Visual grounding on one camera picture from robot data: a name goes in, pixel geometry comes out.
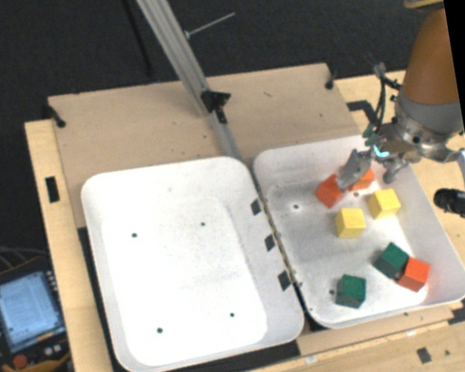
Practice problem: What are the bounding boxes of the black cylinder on white bracket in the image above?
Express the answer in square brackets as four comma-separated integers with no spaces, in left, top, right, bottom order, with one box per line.
[425,147,465,229]

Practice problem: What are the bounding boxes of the white plastic tray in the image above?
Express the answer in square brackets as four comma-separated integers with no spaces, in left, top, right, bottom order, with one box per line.
[77,144,311,372]
[249,120,465,340]

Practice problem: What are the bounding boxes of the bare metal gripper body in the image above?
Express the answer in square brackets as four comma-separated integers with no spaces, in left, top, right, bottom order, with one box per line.
[374,114,455,173]

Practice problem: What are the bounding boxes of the yellow cube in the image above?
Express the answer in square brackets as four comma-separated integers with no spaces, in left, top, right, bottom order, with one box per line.
[332,204,370,241]
[364,186,404,222]

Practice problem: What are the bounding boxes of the pale flat board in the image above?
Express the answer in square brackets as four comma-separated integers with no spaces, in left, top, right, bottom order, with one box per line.
[46,36,459,372]

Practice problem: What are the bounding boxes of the orange cube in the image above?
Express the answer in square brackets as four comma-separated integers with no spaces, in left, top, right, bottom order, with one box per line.
[347,165,379,193]
[313,172,348,211]
[393,253,435,297]

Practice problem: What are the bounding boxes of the thin black and white rod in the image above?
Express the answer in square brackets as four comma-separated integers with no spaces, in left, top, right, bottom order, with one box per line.
[257,179,305,296]

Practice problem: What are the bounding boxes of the green cube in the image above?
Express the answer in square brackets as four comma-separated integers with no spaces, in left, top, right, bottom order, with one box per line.
[330,271,372,314]
[369,239,414,284]

